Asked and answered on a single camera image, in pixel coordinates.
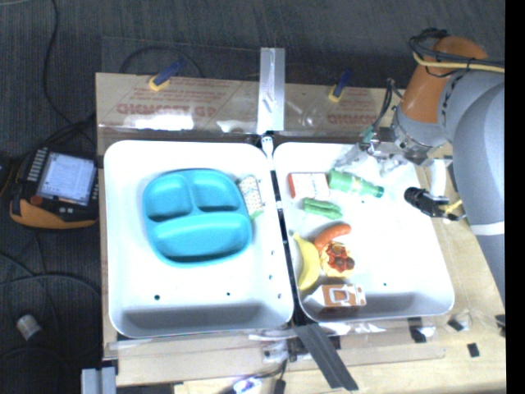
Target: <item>sausage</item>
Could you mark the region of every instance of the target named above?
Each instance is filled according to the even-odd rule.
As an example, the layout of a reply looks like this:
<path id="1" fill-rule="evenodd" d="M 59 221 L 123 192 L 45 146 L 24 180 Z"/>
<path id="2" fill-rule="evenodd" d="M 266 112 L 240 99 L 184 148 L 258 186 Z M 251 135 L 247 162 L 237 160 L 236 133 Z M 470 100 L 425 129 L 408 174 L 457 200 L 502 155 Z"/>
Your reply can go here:
<path id="1" fill-rule="evenodd" d="M 313 244 L 320 251 L 326 244 L 328 244 L 328 242 L 334 240 L 337 238 L 337 236 L 348 235 L 351 230 L 352 227 L 348 223 L 334 225 L 333 227 L 329 227 L 317 235 L 313 241 Z"/>

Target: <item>toy banana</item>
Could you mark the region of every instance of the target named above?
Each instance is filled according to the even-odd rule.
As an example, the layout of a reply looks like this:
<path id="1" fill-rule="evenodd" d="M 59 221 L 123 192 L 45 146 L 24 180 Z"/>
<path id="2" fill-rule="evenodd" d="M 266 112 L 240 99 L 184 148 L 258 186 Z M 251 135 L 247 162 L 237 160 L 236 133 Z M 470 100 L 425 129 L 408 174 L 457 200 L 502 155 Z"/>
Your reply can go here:
<path id="1" fill-rule="evenodd" d="M 299 290 L 306 291 L 313 286 L 319 277 L 319 268 L 321 267 L 319 251 L 312 242 L 301 238 L 297 232 L 294 233 L 293 238 L 299 244 L 303 257 L 303 269 L 299 276 Z"/>

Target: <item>blue bowl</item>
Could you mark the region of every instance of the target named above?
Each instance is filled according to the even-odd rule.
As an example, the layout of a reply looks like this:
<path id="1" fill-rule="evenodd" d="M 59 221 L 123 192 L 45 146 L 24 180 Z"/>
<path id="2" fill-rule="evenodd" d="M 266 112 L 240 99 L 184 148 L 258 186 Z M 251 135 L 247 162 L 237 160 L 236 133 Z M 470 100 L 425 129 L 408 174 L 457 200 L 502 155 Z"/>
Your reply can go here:
<path id="1" fill-rule="evenodd" d="M 237 185 L 214 169 L 161 175 L 143 192 L 146 231 L 153 250 L 178 266 L 216 263 L 245 251 L 252 224 Z"/>

